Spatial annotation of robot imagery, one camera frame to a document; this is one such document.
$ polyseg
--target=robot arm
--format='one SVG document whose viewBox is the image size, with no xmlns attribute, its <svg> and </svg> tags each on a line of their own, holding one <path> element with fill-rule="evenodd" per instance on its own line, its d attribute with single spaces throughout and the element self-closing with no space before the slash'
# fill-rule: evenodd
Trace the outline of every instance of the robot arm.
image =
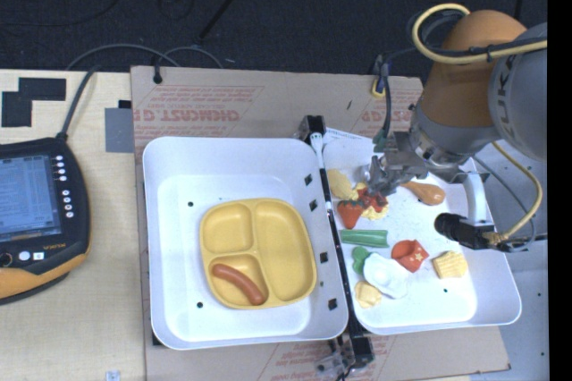
<svg viewBox="0 0 572 381">
<path fill-rule="evenodd" d="M 421 38 L 423 26 L 441 11 L 453 11 L 462 18 L 442 48 L 432 49 Z M 504 13 L 470 13 L 458 4 L 443 4 L 416 19 L 412 38 L 417 50 L 434 61 L 433 67 L 413 107 L 409 131 L 390 135 L 385 131 L 374 139 L 383 154 L 372 157 L 368 191 L 387 196 L 402 183 L 414 177 L 423 179 L 427 173 L 463 184 L 469 214 L 441 215 L 435 228 L 472 249 L 502 249 L 502 242 L 526 221 L 521 220 L 507 233 L 496 233 L 484 216 L 486 200 L 480 176 L 464 172 L 460 166 L 499 139 L 528 157 L 546 161 L 547 25 L 527 30 Z M 531 211 L 542 198 L 537 182 L 536 187 L 539 199 Z"/>
</svg>

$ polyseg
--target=yellow plate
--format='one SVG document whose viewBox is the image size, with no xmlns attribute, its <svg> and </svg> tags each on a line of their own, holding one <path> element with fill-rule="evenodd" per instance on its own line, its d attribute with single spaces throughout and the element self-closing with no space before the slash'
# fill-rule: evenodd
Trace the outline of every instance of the yellow plate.
<svg viewBox="0 0 572 381">
<path fill-rule="evenodd" d="M 200 223 L 200 249 L 214 296 L 238 309 L 288 305 L 315 287 L 312 244 L 298 210 L 281 199 L 242 199 L 211 207 Z M 255 283 L 265 301 L 253 305 L 213 266 L 238 270 Z"/>
</svg>

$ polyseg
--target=table surface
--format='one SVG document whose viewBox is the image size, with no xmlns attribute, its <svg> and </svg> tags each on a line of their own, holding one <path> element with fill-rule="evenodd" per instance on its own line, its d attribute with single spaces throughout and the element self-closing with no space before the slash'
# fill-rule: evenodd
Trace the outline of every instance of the table surface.
<svg viewBox="0 0 572 381">
<path fill-rule="evenodd" d="M 67 80 L 65 102 L 34 101 L 32 126 L 0 128 L 0 142 L 56 135 L 83 75 L 0 71 L 0 91 L 17 91 L 21 76 Z M 59 284 L 0 307 L 4 379 L 146 378 L 134 156 L 105 151 L 105 110 L 130 99 L 128 73 L 100 72 L 77 107 L 68 143 L 88 187 L 91 252 Z"/>
</svg>

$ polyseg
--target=toy hot dog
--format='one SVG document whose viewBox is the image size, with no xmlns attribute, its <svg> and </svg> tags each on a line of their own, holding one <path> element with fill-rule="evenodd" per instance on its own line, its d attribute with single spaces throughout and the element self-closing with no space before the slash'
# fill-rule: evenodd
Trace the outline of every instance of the toy hot dog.
<svg viewBox="0 0 572 381">
<path fill-rule="evenodd" d="M 239 270 L 228 265 L 217 263 L 211 268 L 213 276 L 224 279 L 236 285 L 242 293 L 244 293 L 250 304 L 262 305 L 266 301 L 266 297 L 260 292 L 258 286 L 246 275 Z"/>
</svg>

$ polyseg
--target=yellow cable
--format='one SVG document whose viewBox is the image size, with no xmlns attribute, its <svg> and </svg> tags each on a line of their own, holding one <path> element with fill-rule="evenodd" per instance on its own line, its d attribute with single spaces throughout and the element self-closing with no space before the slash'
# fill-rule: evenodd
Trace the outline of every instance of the yellow cable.
<svg viewBox="0 0 572 381">
<path fill-rule="evenodd" d="M 419 17 L 417 18 L 417 20 L 413 25 L 413 29 L 411 32 L 411 38 L 413 39 L 413 43 L 415 44 L 417 50 L 421 52 L 421 54 L 425 55 L 427 58 L 430 58 L 435 62 L 443 64 L 471 64 L 475 62 L 483 62 L 489 58 L 495 59 L 508 55 L 516 55 L 516 54 L 523 54 L 525 52 L 532 52 L 534 50 L 540 50 L 548 46 L 548 39 L 544 39 L 542 41 L 533 44 L 525 44 L 523 46 L 517 46 L 510 49 L 495 50 L 491 51 L 490 53 L 485 53 L 480 55 L 445 56 L 436 54 L 435 52 L 429 50 L 425 46 L 425 44 L 421 42 L 421 39 L 419 39 L 419 28 L 421 27 L 421 24 L 427 19 L 427 17 L 433 15 L 434 13 L 447 9 L 461 11 L 465 15 L 470 14 L 470 11 L 465 6 L 460 4 L 454 4 L 454 3 L 439 4 L 434 7 L 431 7 L 430 9 L 427 9 L 424 13 L 419 15 Z"/>
<path fill-rule="evenodd" d="M 504 150 L 498 143 L 493 142 L 492 144 L 494 147 L 497 148 L 497 150 L 499 152 L 501 152 L 501 154 L 503 156 L 505 156 L 510 161 L 510 163 L 512 163 L 520 171 L 522 171 L 534 183 L 534 186 L 536 187 L 536 200 L 534 201 L 534 204 L 530 207 L 530 209 L 528 209 L 528 212 L 526 212 L 526 214 L 516 224 L 514 224 L 510 229 L 508 229 L 506 232 L 504 232 L 504 233 L 491 232 L 491 237 L 490 237 L 491 242 L 493 244 L 496 244 L 499 241 L 507 240 L 511 235 L 513 235 L 518 230 L 520 230 L 530 220 L 530 218 L 538 210 L 538 207 L 540 206 L 541 202 L 543 201 L 543 187 L 540 184 L 540 182 L 538 181 L 538 179 L 536 179 L 536 177 L 534 177 L 534 175 L 532 173 L 530 173 L 519 162 L 517 162 L 517 160 L 515 160 L 513 157 L 511 157 L 507 153 L 507 151 Z"/>
</svg>

